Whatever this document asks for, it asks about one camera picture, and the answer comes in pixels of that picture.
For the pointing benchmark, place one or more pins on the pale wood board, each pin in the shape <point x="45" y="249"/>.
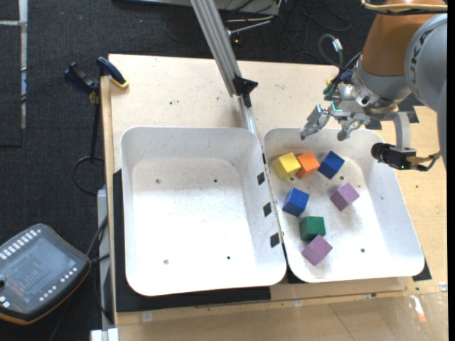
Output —
<point x="177" y="91"/>

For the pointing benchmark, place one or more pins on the white plastic tray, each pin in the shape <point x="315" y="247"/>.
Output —
<point x="377" y="233"/>
<point x="192" y="219"/>

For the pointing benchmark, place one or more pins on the yellow cube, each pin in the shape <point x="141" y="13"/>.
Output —
<point x="286" y="165"/>

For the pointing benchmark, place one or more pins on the black cylinder on white bracket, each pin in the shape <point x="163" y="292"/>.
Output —
<point x="392" y="153"/>

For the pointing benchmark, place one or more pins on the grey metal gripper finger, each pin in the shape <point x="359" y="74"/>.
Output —
<point x="315" y="121"/>
<point x="350" y="125"/>

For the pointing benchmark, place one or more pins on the purple cube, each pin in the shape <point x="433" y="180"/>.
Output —
<point x="344" y="196"/>
<point x="316" y="250"/>

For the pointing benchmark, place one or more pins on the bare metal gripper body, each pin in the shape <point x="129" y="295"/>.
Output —
<point x="359" y="103"/>

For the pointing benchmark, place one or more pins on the green cube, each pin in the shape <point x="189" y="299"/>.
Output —
<point x="312" y="228"/>

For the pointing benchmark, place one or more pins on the blue cube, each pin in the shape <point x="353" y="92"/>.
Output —
<point x="331" y="164"/>
<point x="295" y="201"/>

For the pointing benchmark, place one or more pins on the thin black and white rod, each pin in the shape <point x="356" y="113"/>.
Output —
<point x="251" y="119"/>

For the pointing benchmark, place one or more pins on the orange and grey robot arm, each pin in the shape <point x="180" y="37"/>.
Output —
<point x="394" y="44"/>

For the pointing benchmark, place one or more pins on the orange cube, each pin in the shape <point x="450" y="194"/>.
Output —
<point x="308" y="164"/>

